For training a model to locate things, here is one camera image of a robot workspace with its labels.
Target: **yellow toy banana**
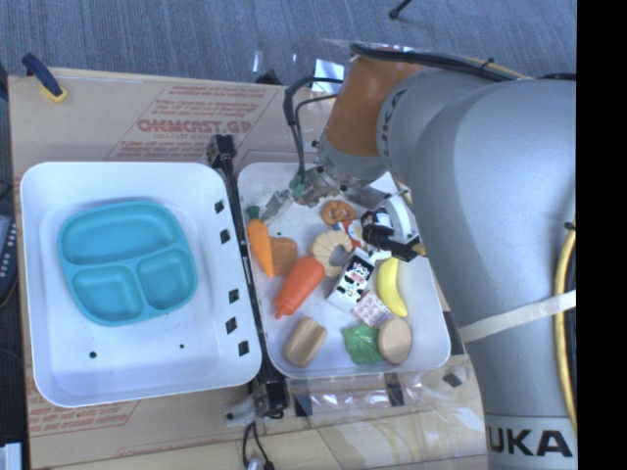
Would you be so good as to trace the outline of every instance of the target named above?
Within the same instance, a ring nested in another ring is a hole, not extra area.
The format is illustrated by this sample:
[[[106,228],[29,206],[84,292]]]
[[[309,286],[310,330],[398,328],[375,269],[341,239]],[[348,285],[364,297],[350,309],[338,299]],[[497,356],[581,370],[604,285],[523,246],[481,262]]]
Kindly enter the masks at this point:
[[[381,266],[376,277],[377,293],[381,301],[400,317],[408,316],[408,308],[396,287],[396,278],[399,273],[398,258],[387,258]]]

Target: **blue divided plate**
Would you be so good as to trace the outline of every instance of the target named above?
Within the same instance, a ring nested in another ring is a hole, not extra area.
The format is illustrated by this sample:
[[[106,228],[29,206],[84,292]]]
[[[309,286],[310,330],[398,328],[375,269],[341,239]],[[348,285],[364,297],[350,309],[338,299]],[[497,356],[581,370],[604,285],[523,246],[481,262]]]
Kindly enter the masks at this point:
[[[180,224],[150,201],[111,204],[70,217],[58,236],[72,297],[103,325],[140,322],[192,298],[196,264]]]

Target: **black cable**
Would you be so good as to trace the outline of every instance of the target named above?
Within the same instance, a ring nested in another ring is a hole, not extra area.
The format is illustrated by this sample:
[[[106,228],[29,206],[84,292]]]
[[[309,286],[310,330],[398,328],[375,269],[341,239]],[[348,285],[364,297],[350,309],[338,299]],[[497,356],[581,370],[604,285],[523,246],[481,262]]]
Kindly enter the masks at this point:
[[[255,437],[255,442],[257,443],[257,447],[259,448],[259,450],[262,452],[262,455],[264,456],[264,460],[265,460],[264,468],[272,467],[273,466],[272,462],[267,457],[267,454],[265,454],[264,447],[262,446],[262,443],[259,440],[259,434],[257,433],[257,422],[253,421],[246,427],[246,430],[244,431],[244,443],[242,444],[242,462],[244,463],[244,468],[248,468],[248,466],[250,465],[250,461],[248,460],[248,457],[246,457],[246,443],[248,443],[248,438],[250,437],[251,430],[253,431],[253,436]]]
[[[285,89],[285,97],[283,98],[283,114],[285,120],[292,131],[292,138],[294,139],[294,145],[296,146],[296,153],[298,155],[298,174],[301,176],[301,183],[305,181],[305,150],[303,149],[303,134],[300,130],[296,112],[294,110],[294,95],[296,92],[305,85],[314,82],[325,83],[342,83],[344,80],[338,78],[326,78],[313,75],[307,75],[303,78],[299,78],[292,83],[287,89]]]
[[[297,137],[299,139],[299,148],[303,149],[305,147],[305,143],[303,141],[303,130],[301,128],[301,121],[299,120],[298,112],[301,110],[301,108],[303,108],[305,105],[308,105],[309,103],[316,103],[318,101],[324,101],[325,99],[333,99],[336,97],[337,97],[337,94],[329,94],[328,96],[320,96],[317,98],[306,99],[305,101],[302,101],[296,106],[296,110],[294,111],[294,119],[296,120],[295,127],[297,131]]]
[[[461,58],[448,54],[429,54],[413,51],[404,52],[371,49],[359,43],[351,44],[351,52],[359,56],[364,56],[365,58],[379,61],[412,63],[423,65],[426,67],[438,68],[440,70],[474,74],[476,76],[482,76],[496,82],[520,79],[520,76],[514,72],[508,72],[506,70],[491,66],[493,60],[488,60],[483,64],[479,64],[466,58]]]

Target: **white tray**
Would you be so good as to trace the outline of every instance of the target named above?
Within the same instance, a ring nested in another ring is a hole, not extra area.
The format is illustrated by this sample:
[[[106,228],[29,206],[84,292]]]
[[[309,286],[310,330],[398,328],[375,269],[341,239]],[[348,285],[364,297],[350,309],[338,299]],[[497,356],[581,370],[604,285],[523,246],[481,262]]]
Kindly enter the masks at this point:
[[[201,164],[46,163],[24,174],[21,195],[33,372],[45,398],[76,407],[242,385],[255,377],[261,348],[217,172]],[[189,303],[170,313],[103,326],[72,300],[57,235],[77,212],[129,200],[154,201],[174,214],[196,262],[198,286]],[[230,239],[225,243],[222,231]]]
[[[294,164],[257,163],[245,167],[238,177],[242,210],[251,205],[264,206],[275,191],[288,187],[297,169]],[[394,191],[394,183],[389,175],[375,184],[383,191]],[[315,236],[329,228],[320,218],[323,202],[313,209],[298,204],[292,205],[269,225],[270,235],[291,238],[298,245],[299,257],[308,254]],[[359,206],[355,206],[355,209],[358,217],[364,212]],[[375,267],[369,281],[375,290],[377,269],[378,266]],[[325,296],[330,291],[334,279],[325,277],[293,315],[276,319],[273,301],[285,277],[268,278],[255,259],[253,276],[260,301],[269,357],[275,367],[290,378],[420,371],[439,367],[449,358],[451,341],[435,280],[426,258],[417,257],[410,263],[401,263],[399,268],[398,287],[409,310],[406,322],[412,333],[412,347],[407,360],[396,366],[386,361],[372,365],[353,364],[346,351],[341,330],[359,325],[360,322],[350,313],[345,313],[326,301]],[[327,338],[313,362],[306,368],[299,368],[283,358],[282,348],[298,322],[306,316],[327,329]]]

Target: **toy carrot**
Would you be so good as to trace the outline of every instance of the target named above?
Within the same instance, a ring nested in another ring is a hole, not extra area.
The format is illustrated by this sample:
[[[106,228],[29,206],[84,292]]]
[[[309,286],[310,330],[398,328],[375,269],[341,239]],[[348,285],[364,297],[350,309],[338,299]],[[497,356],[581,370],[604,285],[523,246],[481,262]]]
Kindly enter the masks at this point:
[[[265,274],[272,278],[274,276],[272,246],[270,244],[270,235],[267,231],[267,226],[259,219],[259,208],[257,206],[250,206],[246,209],[246,212],[251,218],[246,225],[246,233],[248,234],[248,241],[251,244],[251,250],[264,269]]]
[[[324,266],[312,256],[296,260],[274,300],[275,318],[293,314],[324,278]]]

